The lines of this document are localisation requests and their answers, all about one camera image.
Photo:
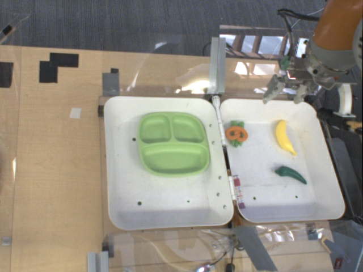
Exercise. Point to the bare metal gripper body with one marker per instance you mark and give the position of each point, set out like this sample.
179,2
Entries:
320,76

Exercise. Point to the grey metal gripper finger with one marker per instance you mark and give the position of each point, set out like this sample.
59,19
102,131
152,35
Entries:
273,89
300,93

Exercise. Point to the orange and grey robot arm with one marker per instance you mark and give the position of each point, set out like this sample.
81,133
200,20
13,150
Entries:
336,24

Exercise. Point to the yellow banana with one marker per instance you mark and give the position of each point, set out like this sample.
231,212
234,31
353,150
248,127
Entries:
283,139

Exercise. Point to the thin black and white rod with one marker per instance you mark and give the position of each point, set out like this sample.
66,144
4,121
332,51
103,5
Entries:
219,120

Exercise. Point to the orange pretzel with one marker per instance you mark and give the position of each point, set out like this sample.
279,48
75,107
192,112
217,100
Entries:
230,135

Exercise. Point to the dark green pepper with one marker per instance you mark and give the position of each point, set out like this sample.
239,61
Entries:
292,174

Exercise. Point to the white and pink packet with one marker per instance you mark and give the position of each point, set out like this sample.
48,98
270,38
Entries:
239,190

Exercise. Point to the white plastic tray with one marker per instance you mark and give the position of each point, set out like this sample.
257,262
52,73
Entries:
272,203
158,197

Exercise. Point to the green divided plate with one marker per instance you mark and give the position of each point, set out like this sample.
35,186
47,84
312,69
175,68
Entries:
173,157

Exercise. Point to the black cylinder on white bracket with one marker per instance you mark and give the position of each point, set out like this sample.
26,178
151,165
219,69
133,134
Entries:
346,101

